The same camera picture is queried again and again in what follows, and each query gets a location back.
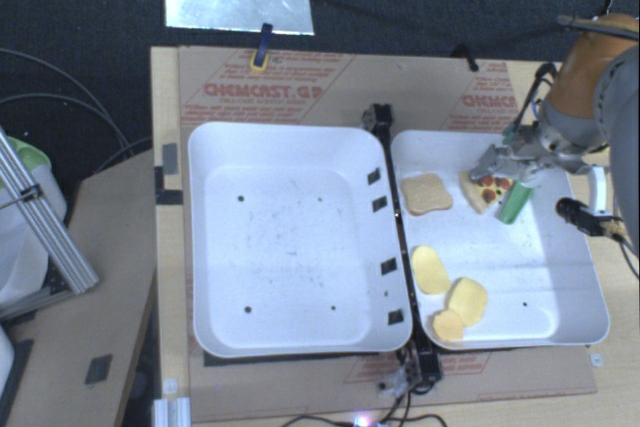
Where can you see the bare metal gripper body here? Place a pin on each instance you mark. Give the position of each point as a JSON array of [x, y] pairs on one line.
[[530, 150]]

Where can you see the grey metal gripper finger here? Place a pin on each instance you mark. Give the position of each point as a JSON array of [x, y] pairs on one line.
[[486, 165], [528, 176]]

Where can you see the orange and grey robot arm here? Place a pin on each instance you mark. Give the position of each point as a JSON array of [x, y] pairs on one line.
[[590, 75]]

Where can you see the toy pizza slice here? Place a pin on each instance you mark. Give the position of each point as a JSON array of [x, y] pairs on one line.
[[482, 197]]

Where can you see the green bottle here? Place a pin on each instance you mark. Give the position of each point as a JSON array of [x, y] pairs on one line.
[[514, 207]]

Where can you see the tan toy bread slice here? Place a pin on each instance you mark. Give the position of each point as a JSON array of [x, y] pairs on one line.
[[426, 195]]

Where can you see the white plastic tray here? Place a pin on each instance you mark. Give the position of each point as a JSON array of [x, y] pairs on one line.
[[285, 240], [505, 265]]

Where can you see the thin black rod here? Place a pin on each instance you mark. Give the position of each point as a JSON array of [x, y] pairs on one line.
[[400, 220]]

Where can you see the yellow oval chip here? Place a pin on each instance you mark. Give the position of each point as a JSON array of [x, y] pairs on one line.
[[430, 271], [470, 300]]

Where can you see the small orange round chip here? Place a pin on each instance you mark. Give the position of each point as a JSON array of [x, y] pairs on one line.
[[447, 326]]

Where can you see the brown cardboard board red print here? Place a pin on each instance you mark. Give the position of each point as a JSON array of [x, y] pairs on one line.
[[310, 85]]

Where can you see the black cylinder on white bracket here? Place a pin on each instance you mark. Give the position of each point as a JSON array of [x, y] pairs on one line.
[[575, 212]]

